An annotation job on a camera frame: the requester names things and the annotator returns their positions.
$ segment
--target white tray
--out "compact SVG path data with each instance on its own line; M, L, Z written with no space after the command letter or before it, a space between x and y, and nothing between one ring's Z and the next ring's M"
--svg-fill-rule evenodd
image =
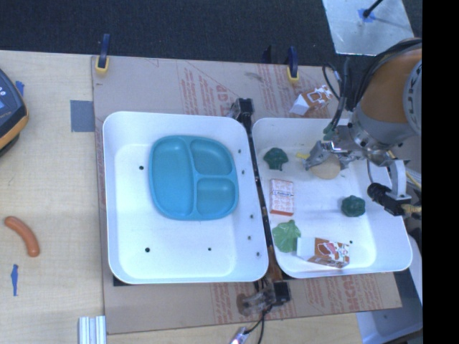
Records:
M412 250L404 221L392 216L366 194L370 185L366 161L351 162L349 168L331 180L317 178L303 167L299 153L308 153L330 120L300 118L263 118L253 125L253 140L263 195L269 210L270 179L294 183L295 213L292 216L269 214L270 228L293 219L302 237L320 237L350 243L350 264L344 268L327 267L285 253L275 246L280 268L294 278L393 272L409 267ZM263 156L271 148L281 148L289 161L283 169L270 170ZM372 167L377 181L390 187L385 168ZM341 200L355 195L365 200L365 214L347 217Z
M153 204L148 157L156 140L195 135L225 145L237 169L239 201L228 216L169 219ZM103 124L108 261L128 284L251 282L268 268L250 147L232 118L117 112Z

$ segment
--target sausage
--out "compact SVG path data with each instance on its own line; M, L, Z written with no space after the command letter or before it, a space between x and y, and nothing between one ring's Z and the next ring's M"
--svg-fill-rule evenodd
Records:
M8 216L5 218L5 226L11 228L22 237L26 244L27 253L31 257L36 257L40 253L37 238L34 232L19 218Z

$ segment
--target beige round object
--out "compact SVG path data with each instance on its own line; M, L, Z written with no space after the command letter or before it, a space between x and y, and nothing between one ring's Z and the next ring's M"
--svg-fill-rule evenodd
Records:
M334 154L331 154L324 162L310 168L311 172L324 180L331 180L337 177L341 170L339 159Z

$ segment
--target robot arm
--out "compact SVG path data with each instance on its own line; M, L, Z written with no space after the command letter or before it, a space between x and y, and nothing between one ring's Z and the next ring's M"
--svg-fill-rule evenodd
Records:
M367 193L389 213L403 215L402 204L411 199L406 192L404 161L396 159L390 149L408 137L421 135L422 40L400 42L375 57L354 100L347 125L337 125L335 115L326 129L326 140L317 141L303 165L309 170L333 153L341 168L357 160L387 167L392 189L372 183Z

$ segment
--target blue clamp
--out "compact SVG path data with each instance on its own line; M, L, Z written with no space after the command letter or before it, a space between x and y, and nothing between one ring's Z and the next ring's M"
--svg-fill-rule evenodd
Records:
M296 53L296 48L290 46L288 49L288 66L287 66L287 76L289 82L297 82L300 79L298 74L298 54Z
M100 49L100 56L95 61L95 70L100 74L105 74L108 70L108 46L110 44L110 35L105 33L102 40L102 48Z

